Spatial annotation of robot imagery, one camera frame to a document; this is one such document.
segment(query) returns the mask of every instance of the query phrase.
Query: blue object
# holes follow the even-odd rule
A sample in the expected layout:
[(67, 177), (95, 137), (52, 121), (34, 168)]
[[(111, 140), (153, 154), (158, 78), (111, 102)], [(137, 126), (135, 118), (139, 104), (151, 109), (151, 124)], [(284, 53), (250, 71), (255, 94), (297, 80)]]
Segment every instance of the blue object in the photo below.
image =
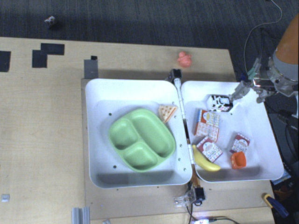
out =
[(280, 216), (282, 218), (286, 218), (289, 213), (287, 212), (287, 210), (284, 208), (283, 205), (280, 204), (280, 202), (276, 201), (274, 198), (272, 197), (267, 197), (267, 201), (273, 206), (273, 208), (278, 211), (278, 213), (280, 214)]

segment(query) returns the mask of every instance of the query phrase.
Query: pink object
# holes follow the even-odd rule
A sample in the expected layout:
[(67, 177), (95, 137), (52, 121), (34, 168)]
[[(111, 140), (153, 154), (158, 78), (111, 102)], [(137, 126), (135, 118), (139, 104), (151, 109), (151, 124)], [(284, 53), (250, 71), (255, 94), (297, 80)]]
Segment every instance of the pink object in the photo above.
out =
[(191, 55), (187, 55), (184, 51), (181, 51), (179, 54), (178, 54), (178, 59), (177, 59), (179, 65), (181, 67), (189, 67), (191, 66)]

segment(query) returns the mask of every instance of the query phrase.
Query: orange cup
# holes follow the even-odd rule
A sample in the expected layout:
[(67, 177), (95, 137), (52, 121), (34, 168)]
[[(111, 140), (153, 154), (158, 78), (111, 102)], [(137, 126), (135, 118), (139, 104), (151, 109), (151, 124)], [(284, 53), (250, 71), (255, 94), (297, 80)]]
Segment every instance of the orange cup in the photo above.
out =
[(232, 162), (233, 169), (240, 169), (246, 166), (246, 157), (242, 151), (233, 153), (230, 157), (230, 161)]

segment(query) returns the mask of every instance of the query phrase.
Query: white cable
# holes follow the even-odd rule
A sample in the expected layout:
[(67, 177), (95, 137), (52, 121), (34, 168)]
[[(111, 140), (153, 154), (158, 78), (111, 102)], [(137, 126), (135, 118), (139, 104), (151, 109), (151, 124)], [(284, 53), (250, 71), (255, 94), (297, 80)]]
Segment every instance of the white cable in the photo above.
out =
[(246, 66), (246, 58), (245, 58), (245, 54), (246, 54), (246, 53), (245, 53), (245, 52), (246, 52), (247, 42), (248, 42), (248, 39), (249, 39), (249, 37), (250, 37), (252, 31), (253, 31), (254, 29), (256, 29), (256, 28), (262, 26), (262, 25), (269, 25), (269, 24), (278, 23), (278, 22), (281, 20), (281, 18), (282, 18), (282, 10), (281, 10), (281, 8), (279, 7), (279, 5), (277, 5), (273, 0), (271, 0), (271, 2), (273, 2), (273, 4), (274, 4), (275, 6), (277, 6), (278, 9), (280, 10), (280, 18), (279, 18), (277, 21), (273, 21), (273, 22), (265, 22), (265, 23), (259, 24), (259, 25), (255, 26), (254, 28), (252, 28), (251, 31), (249, 32), (249, 34), (248, 34), (248, 36), (247, 36), (247, 38), (246, 38), (245, 45), (244, 45), (244, 54), (243, 54), (243, 55), (244, 55), (244, 66), (245, 66), (245, 70), (246, 70), (246, 73), (247, 73), (247, 74), (248, 74), (248, 71), (247, 71), (247, 66)]

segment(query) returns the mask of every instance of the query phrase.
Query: yellow banana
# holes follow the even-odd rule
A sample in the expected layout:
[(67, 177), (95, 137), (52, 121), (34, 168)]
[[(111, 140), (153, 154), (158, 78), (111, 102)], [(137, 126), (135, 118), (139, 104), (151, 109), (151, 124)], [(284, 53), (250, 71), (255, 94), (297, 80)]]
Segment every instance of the yellow banana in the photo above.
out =
[(192, 145), (194, 161), (198, 166), (203, 168), (206, 171), (216, 172), (220, 170), (220, 166), (210, 162), (205, 158), (204, 155), (201, 154), (199, 150), (197, 150), (195, 145)]

